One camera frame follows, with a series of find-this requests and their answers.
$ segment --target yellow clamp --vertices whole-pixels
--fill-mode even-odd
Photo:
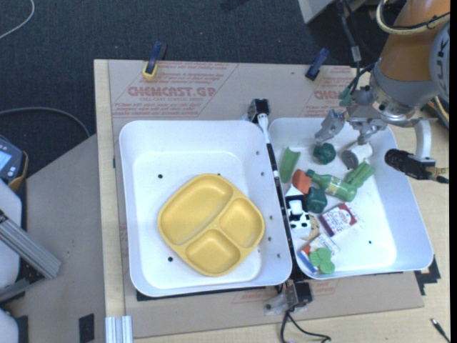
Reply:
[[[146,80],[151,80],[157,72],[157,61],[160,59],[159,55],[161,53],[162,43],[156,42],[152,49],[151,58],[148,62],[144,64],[143,68],[143,78]]]

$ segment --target white cable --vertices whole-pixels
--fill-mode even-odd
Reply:
[[[32,16],[34,15],[35,13],[35,3],[34,3],[34,0],[30,0],[31,2],[31,13],[30,15],[27,17],[26,20],[24,20],[22,23],[20,23],[16,28],[13,28],[11,31],[7,31],[6,33],[3,33],[1,36],[0,36],[0,39],[8,36],[9,34],[13,33],[14,31],[17,31],[19,28],[21,28],[24,24],[26,24],[31,18]]]

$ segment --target green plastic object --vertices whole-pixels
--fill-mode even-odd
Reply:
[[[326,193],[316,187],[309,187],[306,209],[313,214],[321,214],[327,206]]]
[[[283,155],[281,161],[281,166],[279,167],[279,179],[283,183],[287,183],[291,180],[293,170],[297,165],[298,158],[300,157],[300,152],[292,151],[288,147]]]
[[[306,172],[306,175],[331,196],[338,197],[345,202],[350,202],[356,198],[357,187],[339,179],[338,177],[330,174],[319,175],[311,169]]]
[[[316,157],[323,165],[331,163],[336,158],[336,151],[332,144],[326,142],[314,147],[313,156]]]
[[[331,251],[329,248],[319,248],[309,253],[309,261],[318,267],[322,273],[328,274],[335,271],[335,264],[331,261]]]
[[[348,173],[345,182],[352,184],[355,188],[361,185],[374,174],[374,168],[365,161],[360,163],[353,171]]]
[[[319,265],[319,269],[321,270],[322,273],[325,273],[325,274],[334,273],[335,272],[335,264],[333,264],[332,261],[328,260],[326,262],[322,262]]]
[[[351,87],[347,86],[341,93],[338,95],[338,99],[340,100],[340,106],[348,106],[352,100],[352,94],[350,93]]]

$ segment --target black electronic device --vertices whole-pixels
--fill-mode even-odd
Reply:
[[[25,177],[28,157],[25,152],[0,138],[0,179],[14,191]]]

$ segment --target white plastic tray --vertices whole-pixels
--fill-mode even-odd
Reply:
[[[130,275],[150,297],[277,285],[291,273],[281,209],[261,130],[247,121],[133,121],[119,135]],[[160,208],[187,181],[220,174],[260,210],[265,234],[232,272],[207,277],[159,234]]]
[[[330,164],[319,164],[312,156],[314,134],[321,128],[322,119],[281,118],[269,127],[271,143],[278,165],[286,147],[301,153],[296,169],[306,172],[313,169],[318,174],[331,174],[344,179],[348,173],[339,153],[352,145],[358,131],[348,124],[338,136],[329,140],[336,149],[337,157]],[[384,154],[396,149],[395,139],[389,128],[371,138],[373,155],[367,161],[375,174],[358,189],[350,203],[360,221],[349,229],[336,234],[333,240],[340,251],[332,258],[336,270],[332,274],[312,272],[300,258],[298,265],[308,276],[315,279],[349,277],[362,274],[378,274],[421,270],[433,260],[433,250],[416,199],[406,175],[389,167]],[[284,193],[290,183],[283,184]],[[327,196],[326,210],[343,203]],[[300,238],[293,238],[296,253],[305,245]]]

